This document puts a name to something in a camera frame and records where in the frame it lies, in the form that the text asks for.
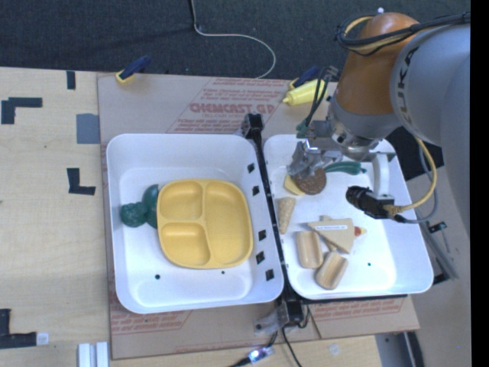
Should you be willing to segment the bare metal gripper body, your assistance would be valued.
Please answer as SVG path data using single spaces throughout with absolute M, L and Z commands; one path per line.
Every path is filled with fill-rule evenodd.
M 313 148 L 339 150 L 351 159 L 365 159 L 375 149 L 380 138 L 366 138 L 350 132 L 341 122 L 314 120 L 309 123 L 306 138 Z

